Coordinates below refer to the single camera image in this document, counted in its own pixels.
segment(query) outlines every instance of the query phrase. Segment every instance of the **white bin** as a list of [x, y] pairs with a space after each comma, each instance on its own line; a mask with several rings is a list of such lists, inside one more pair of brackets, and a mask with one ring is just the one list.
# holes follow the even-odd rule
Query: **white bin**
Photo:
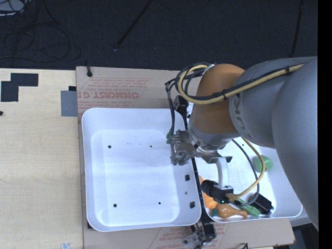
[[[175, 130], [184, 130], [182, 116], [177, 112], [175, 116]], [[92, 108], [83, 114], [87, 219], [95, 230], [184, 226], [200, 219], [201, 205], [191, 162], [180, 166], [170, 160], [171, 149], [166, 143], [170, 127], [169, 109]], [[260, 181], [260, 193], [274, 207], [264, 217], [296, 217], [302, 205], [275, 150], [255, 147], [273, 161], [273, 167]], [[248, 146], [245, 150], [254, 157]], [[255, 180], [247, 159], [234, 143], [220, 154], [233, 156], [229, 184], [234, 193], [240, 193]], [[196, 163], [204, 179], [218, 181], [215, 164], [200, 158]], [[260, 218], [213, 219], [229, 222]]]

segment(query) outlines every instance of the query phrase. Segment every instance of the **green object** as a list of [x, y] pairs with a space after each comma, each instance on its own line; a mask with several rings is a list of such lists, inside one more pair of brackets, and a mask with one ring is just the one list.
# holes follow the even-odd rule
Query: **green object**
[[211, 217], [214, 217], [214, 216], [219, 216], [219, 213], [218, 213], [217, 209], [212, 209], [212, 215], [211, 215]]
[[166, 138], [167, 138], [166, 143], [167, 143], [167, 144], [170, 144], [170, 143], [172, 142], [172, 140], [173, 140], [172, 129], [169, 130], [169, 132], [168, 132], [167, 135], [166, 135]]
[[[240, 203], [244, 204], [244, 200], [241, 198], [237, 199]], [[239, 206], [239, 208], [246, 210], [250, 215], [253, 215], [255, 217], [258, 217], [260, 215], [260, 211], [254, 207], [253, 205], [245, 205], [245, 206]]]
[[[266, 157], [264, 155], [261, 155], [261, 157], [263, 158], [263, 161], [265, 163], [265, 171], [267, 171], [272, 166], [272, 160], [269, 157]], [[254, 159], [254, 165], [255, 165], [256, 171], [261, 172], [261, 161], [258, 157], [256, 157]]]

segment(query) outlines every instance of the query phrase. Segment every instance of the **black floor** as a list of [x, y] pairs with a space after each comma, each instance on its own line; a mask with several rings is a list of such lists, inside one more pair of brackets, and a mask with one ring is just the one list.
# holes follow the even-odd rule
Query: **black floor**
[[246, 69], [317, 55], [318, 0], [302, 0], [294, 51], [301, 0], [152, 0], [124, 38], [150, 0], [20, 1], [23, 11], [0, 11], [0, 67], [180, 70], [206, 61]]
[[312, 224], [293, 227], [295, 244], [277, 246], [273, 249], [319, 249], [319, 233]]

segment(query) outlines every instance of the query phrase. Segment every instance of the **cable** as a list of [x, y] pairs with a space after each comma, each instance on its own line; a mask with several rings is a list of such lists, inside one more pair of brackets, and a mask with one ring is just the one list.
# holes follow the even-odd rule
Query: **cable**
[[[256, 173], [256, 170], [254, 168], [254, 165], [253, 163], [250, 161], [250, 157], [248, 156], [247, 152], [245, 152], [245, 150], [239, 145], [238, 142], [236, 142], [234, 139], [232, 139], [232, 141], [237, 145], [237, 147], [244, 153], [244, 155], [246, 156], [250, 166], [251, 166], [251, 169], [253, 170], [254, 172], [254, 175], [255, 175], [255, 178], [256, 180], [258, 179], [257, 177], [257, 173]], [[257, 199], [259, 195], [259, 183], [257, 184], [257, 190], [256, 190], [256, 193], [252, 196], [252, 198], [247, 202], [247, 203], [239, 203], [238, 206], [246, 206], [246, 205], [251, 205], [252, 203], [254, 203]]]
[[[209, 63], [206, 63], [206, 62], [201, 62], [201, 63], [196, 63], [194, 64], [194, 66], [197, 66], [197, 65], [203, 65], [203, 66], [207, 66], [210, 65]], [[174, 126], [175, 126], [175, 113], [174, 113], [174, 105], [173, 105], [173, 101], [172, 101], [172, 97], [171, 97], [171, 90], [172, 88], [175, 86], [176, 89], [177, 89], [177, 81], [178, 81], [178, 77], [181, 73], [183, 73], [186, 69], [190, 69], [192, 66], [188, 66], [184, 69], [182, 69], [175, 78], [167, 81], [165, 83], [166, 85], [166, 92], [167, 92], [167, 97], [168, 97], [168, 102], [169, 102], [169, 107], [170, 107], [170, 110], [171, 110], [171, 117], [172, 117], [172, 126], [167, 134], [167, 139], [168, 139], [168, 143], [171, 142], [171, 138], [174, 134]], [[188, 81], [190, 82], [190, 80], [192, 80], [193, 78], [195, 77], [199, 77], [199, 76], [202, 76], [203, 73], [204, 73], [205, 70], [198, 70], [198, 71], [195, 71], [193, 74], [185, 77], [185, 79], [188, 79]]]
[[[53, 17], [45, 0], [21, 1], [24, 2], [24, 10], [11, 13], [11, 15], [15, 15], [12, 17], [7, 17], [8, 13], [5, 15], [5, 24], [13, 32], [4, 37], [3, 44], [12, 53], [0, 57], [0, 60], [12, 59], [11, 67], [13, 67], [15, 59], [52, 63], [74, 61], [81, 57], [81, 49], [76, 44], [71, 43], [69, 36], [59, 28], [60, 23]], [[51, 17], [51, 21], [38, 20], [43, 7]], [[38, 57], [36, 51], [40, 51], [40, 54], [47, 56], [48, 59], [44, 60], [42, 56]]]
[[173, 9], [171, 9], [169, 6], [165, 5], [164, 3], [162, 3], [160, 0], [156, 0], [160, 5], [162, 5], [163, 7], [167, 8], [169, 11], [175, 13], [175, 14], [178, 14], [180, 16], [189, 16], [193, 13], [197, 13], [199, 12], [200, 10], [202, 10], [203, 8], [205, 8], [212, 0], [207, 0], [207, 2], [205, 4], [203, 4], [203, 6], [201, 6], [200, 8], [198, 8], [197, 10], [193, 10], [189, 13], [186, 13], [186, 14], [183, 14], [183, 13], [180, 13], [180, 12], [176, 12], [174, 11]]
[[261, 157], [261, 155], [259, 154], [259, 152], [254, 148], [254, 146], [247, 139], [245, 139], [244, 137], [241, 137], [241, 138], [255, 152], [255, 154], [259, 158], [259, 160], [261, 162], [261, 173], [260, 173], [259, 177], [247, 189], [245, 189], [241, 193], [239, 193], [239, 194], [227, 193], [226, 197], [231, 202], [234, 202], [236, 199], [239, 199], [241, 196], [243, 196], [246, 193], [248, 193], [249, 191], [251, 191], [259, 183], [259, 181], [262, 179], [262, 177], [264, 175], [264, 172], [265, 172], [265, 162], [264, 162], [263, 158]]
[[253, 87], [260, 85], [266, 81], [269, 81], [273, 78], [292, 73], [292, 72], [298, 70], [303, 65], [304, 64], [298, 64], [298, 65], [290, 66], [290, 67], [287, 67], [284, 69], [266, 73], [256, 79], [250, 80], [248, 82], [244, 82], [243, 84], [241, 84], [239, 86], [234, 86], [233, 88], [229, 89], [228, 91], [223, 90], [222, 92], [214, 93], [213, 95], [210, 95], [210, 96], [201, 96], [201, 97], [193, 98], [193, 96], [189, 96], [185, 93], [185, 91], [183, 90], [182, 84], [183, 84], [183, 80], [185, 79], [185, 77], [187, 76], [187, 74], [189, 72], [191, 72], [197, 68], [204, 67], [204, 65], [200, 65], [199, 67], [196, 66], [189, 70], [186, 70], [180, 75], [180, 77], [178, 79], [178, 83], [177, 83], [177, 90], [183, 96], [183, 98], [185, 98], [189, 102], [196, 103], [196, 104], [211, 104], [211, 103], [216, 103], [216, 102], [222, 101], [224, 99], [227, 99], [235, 94], [238, 94], [242, 91], [253, 88]]
[[6, 12], [6, 13], [2, 13], [2, 14], [0, 15], [1, 17], [3, 17], [3, 16], [13, 16], [13, 15], [15, 15], [16, 13], [22, 12], [23, 9], [24, 9], [24, 7], [23, 7], [23, 8], [21, 8], [20, 10], [15, 10], [15, 9], [13, 8], [12, 4], [11, 4], [11, 0], [4, 0], [4, 1], [0, 2], [0, 4], [4, 4], [4, 3], [6, 3], [6, 2], [8, 2], [8, 5], [9, 5], [9, 7], [11, 8], [12, 11], [8, 12], [8, 11], [6, 11], [6, 10], [0, 10], [0, 12]]
[[246, 243], [241, 249], [248, 249], [248, 243]]

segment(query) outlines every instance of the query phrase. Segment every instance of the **black rectangle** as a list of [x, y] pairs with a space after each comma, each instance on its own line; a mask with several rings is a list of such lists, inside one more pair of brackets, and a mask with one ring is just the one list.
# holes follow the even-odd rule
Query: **black rectangle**
[[19, 101], [19, 87], [13, 86], [11, 81], [1, 82], [1, 101], [17, 102]]
[[76, 91], [76, 86], [69, 86], [69, 87], [68, 87], [68, 90], [69, 90], [69, 91]]
[[38, 87], [38, 74], [11, 73], [11, 84], [25, 87]]

